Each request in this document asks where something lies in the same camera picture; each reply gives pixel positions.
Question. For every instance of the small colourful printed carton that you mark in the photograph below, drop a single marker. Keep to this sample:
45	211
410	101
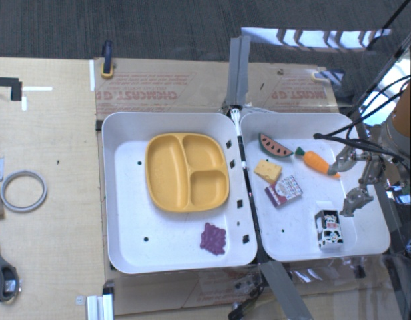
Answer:
284	191

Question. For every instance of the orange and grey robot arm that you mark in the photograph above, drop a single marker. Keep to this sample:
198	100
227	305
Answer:
403	117

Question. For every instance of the brown cardboard board red print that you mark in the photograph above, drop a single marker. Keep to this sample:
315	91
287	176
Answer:
158	88

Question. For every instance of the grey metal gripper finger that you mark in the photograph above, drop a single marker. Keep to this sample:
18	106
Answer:
355	200
341	163

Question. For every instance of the yellow cheese wedge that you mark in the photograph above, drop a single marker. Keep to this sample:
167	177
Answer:
267	171

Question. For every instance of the white plastic tray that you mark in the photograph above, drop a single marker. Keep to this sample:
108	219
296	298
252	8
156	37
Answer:
132	192
298	225

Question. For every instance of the purple grapes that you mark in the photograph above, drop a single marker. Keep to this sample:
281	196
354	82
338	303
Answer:
213	240

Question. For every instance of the yellow divided plate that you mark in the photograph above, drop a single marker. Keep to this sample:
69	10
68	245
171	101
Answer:
172	172

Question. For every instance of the black and white cow carton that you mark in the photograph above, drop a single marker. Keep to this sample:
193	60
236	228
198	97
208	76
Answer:
330	232

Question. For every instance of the orange carrot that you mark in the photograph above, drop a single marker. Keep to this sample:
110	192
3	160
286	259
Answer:
316	162

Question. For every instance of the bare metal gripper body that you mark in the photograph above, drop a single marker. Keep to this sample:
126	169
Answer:
377	161

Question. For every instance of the thin black and white rod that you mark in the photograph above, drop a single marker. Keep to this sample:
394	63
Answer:
241	145

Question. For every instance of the watermelon slice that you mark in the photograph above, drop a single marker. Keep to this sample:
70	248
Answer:
271	147

